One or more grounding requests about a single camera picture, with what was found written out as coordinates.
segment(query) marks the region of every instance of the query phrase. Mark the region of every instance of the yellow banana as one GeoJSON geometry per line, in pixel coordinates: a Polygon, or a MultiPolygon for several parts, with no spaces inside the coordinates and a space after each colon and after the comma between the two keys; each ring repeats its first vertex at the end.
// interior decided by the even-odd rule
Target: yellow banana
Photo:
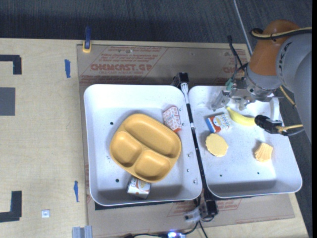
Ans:
{"type": "Polygon", "coordinates": [[[244,115],[232,110],[229,107],[226,107],[226,109],[228,110],[230,117],[233,121],[244,126],[256,125],[256,123],[254,122],[254,117],[245,117],[244,115]]]}

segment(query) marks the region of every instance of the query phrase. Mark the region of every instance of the black corner marker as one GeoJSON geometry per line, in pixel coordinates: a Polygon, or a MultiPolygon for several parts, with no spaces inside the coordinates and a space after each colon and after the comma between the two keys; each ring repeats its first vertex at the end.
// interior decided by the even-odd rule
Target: black corner marker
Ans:
{"type": "Polygon", "coordinates": [[[11,207],[9,212],[0,213],[0,222],[18,221],[22,217],[22,192],[11,192],[11,207]]]}
{"type": "Polygon", "coordinates": [[[22,74],[22,62],[19,55],[0,55],[0,61],[13,62],[13,75],[22,74]]]}

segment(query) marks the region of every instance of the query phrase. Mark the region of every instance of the yellow plate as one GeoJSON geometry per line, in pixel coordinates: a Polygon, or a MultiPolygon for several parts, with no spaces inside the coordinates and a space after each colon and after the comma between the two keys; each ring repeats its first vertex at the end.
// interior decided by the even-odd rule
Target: yellow plate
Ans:
{"type": "Polygon", "coordinates": [[[162,180],[176,163],[182,144],[178,135],[144,114],[129,116],[110,143],[112,159],[147,182],[162,180]]]}

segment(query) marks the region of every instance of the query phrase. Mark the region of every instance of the gray square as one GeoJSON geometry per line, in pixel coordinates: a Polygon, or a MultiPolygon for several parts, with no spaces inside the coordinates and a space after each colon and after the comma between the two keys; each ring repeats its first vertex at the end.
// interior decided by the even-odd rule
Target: gray square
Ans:
{"type": "Polygon", "coordinates": [[[15,116],[14,87],[0,87],[0,116],[15,116]]]}

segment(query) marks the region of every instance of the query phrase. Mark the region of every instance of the wooden table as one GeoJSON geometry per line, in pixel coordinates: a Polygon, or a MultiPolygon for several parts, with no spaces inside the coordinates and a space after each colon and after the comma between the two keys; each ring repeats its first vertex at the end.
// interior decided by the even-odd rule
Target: wooden table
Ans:
{"type": "MultiPolygon", "coordinates": [[[[76,54],[81,43],[0,39],[0,55],[22,58],[21,75],[13,75],[12,62],[0,62],[0,87],[15,88],[15,115],[0,116],[0,212],[10,210],[12,191],[22,191],[22,217],[0,223],[0,237],[65,238],[71,237],[73,227],[88,224],[76,54]],[[70,61],[70,77],[65,60],[70,61]],[[50,209],[49,218],[42,218],[45,209],[50,209]]],[[[213,238],[308,237],[296,197],[289,197],[295,218],[205,230],[213,238]]],[[[197,229],[187,237],[204,235],[197,229]]]]}

